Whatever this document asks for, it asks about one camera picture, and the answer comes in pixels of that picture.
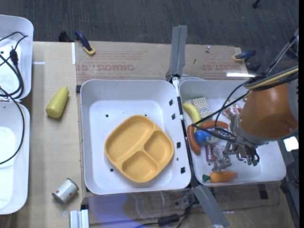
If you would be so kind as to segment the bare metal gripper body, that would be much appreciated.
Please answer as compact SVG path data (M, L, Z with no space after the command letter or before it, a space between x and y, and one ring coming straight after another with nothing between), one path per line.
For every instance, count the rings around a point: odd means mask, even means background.
M253 143L252 136L241 127L239 117L233 117L229 126L236 141L227 141L223 151L224 160L227 161L230 155L236 155L240 161L258 161L257 145Z

